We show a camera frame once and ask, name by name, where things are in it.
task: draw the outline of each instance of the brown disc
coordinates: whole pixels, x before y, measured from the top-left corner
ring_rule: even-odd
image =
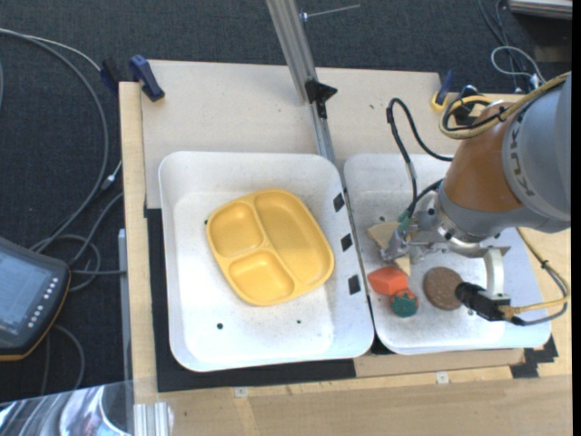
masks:
[[[462,303],[454,294],[462,282],[460,275],[444,266],[437,266],[424,275],[424,293],[429,302],[442,310],[456,310]]]

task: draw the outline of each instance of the robotic arm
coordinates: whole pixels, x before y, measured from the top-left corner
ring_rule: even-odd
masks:
[[[412,263],[430,252],[483,257],[487,288],[462,283],[456,296],[488,320],[510,320],[503,293],[502,254],[480,243],[509,227],[555,233],[571,225],[571,74],[537,89],[517,104],[486,106],[471,127],[440,125],[463,139],[436,198],[393,233],[381,252],[386,262],[408,254]]]

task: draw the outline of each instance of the yellow plate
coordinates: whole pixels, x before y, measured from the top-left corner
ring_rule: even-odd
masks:
[[[208,220],[206,235],[232,289],[253,305],[289,301],[333,273],[323,231],[305,204],[282,189],[226,203]]]

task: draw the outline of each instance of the white tray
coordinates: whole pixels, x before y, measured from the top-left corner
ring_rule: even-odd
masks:
[[[373,340],[365,285],[337,169],[311,154],[176,152],[160,165],[163,237],[172,353],[185,368],[209,372],[287,362],[353,358]],[[325,233],[335,270],[290,302],[257,307],[224,279],[204,222],[221,205],[265,188],[295,193]],[[350,293],[358,276],[360,290]]]
[[[420,190],[443,178],[448,169],[448,163],[426,154],[413,154],[411,159]],[[411,184],[399,154],[353,155],[345,163],[344,174],[363,270],[371,273],[385,263],[379,256],[378,246],[366,235],[366,231],[380,223],[380,217],[386,221],[396,221],[409,205]],[[489,244],[511,247],[504,256],[505,291],[511,296],[513,304],[542,302],[527,249],[517,232],[505,230],[500,238],[489,241]],[[411,266],[409,287],[419,298],[419,310],[411,317],[395,315],[388,305],[387,296],[373,292],[368,286],[376,332],[381,342],[392,351],[412,354],[537,347],[547,341],[550,334],[548,322],[522,327],[507,322],[488,322],[475,314],[468,314],[465,307],[446,312],[432,306],[423,293],[422,280],[425,272],[434,266],[447,266],[458,272],[464,281],[486,287],[484,263],[453,253],[432,253]],[[546,314],[545,311],[525,312],[521,316],[531,320]]]

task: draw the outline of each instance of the wooden table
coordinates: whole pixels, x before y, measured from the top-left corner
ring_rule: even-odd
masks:
[[[154,72],[164,88],[167,84],[163,83],[160,65],[154,65]],[[360,75],[375,76],[374,79],[377,77],[385,83],[388,94],[391,91],[401,96],[403,92],[422,99],[416,108],[418,124],[437,121],[438,115],[428,107],[429,97],[438,86],[435,74],[425,74],[426,77],[421,78],[425,82],[418,85],[418,78],[414,77],[418,74],[319,70],[322,82],[326,77],[337,75],[340,78],[346,76],[349,84],[354,85],[360,81]],[[355,116],[349,112],[349,102],[333,102],[331,99],[328,103],[328,111],[335,143],[334,119],[348,122]],[[367,114],[373,114],[377,107],[383,111],[381,116],[384,117],[385,103],[378,103],[368,102]],[[142,128],[144,119],[147,119],[144,116],[148,113],[142,105],[138,84],[120,85],[120,104],[134,398],[136,403],[167,402],[173,415],[172,434],[572,434],[570,311],[552,322],[558,356],[553,362],[538,364],[539,378],[513,378],[510,365],[526,359],[522,349],[413,356],[368,354],[355,359],[357,377],[354,379],[159,393],[155,373],[147,222],[143,214],[146,164]],[[379,121],[376,117],[374,115],[374,119],[369,121]],[[437,140],[435,135],[430,136],[426,131],[422,133],[427,134],[426,141]],[[440,144],[442,153],[453,152],[455,145],[444,141]],[[378,146],[375,141],[369,146],[372,152],[395,152],[395,149],[389,149],[389,145]],[[342,147],[339,139],[336,152],[340,160]],[[419,152],[415,145],[410,145],[409,149],[412,153]],[[558,234],[527,231],[527,235],[537,249],[570,279],[570,231]],[[556,286],[537,263],[533,264],[545,298],[558,297],[560,292]]]

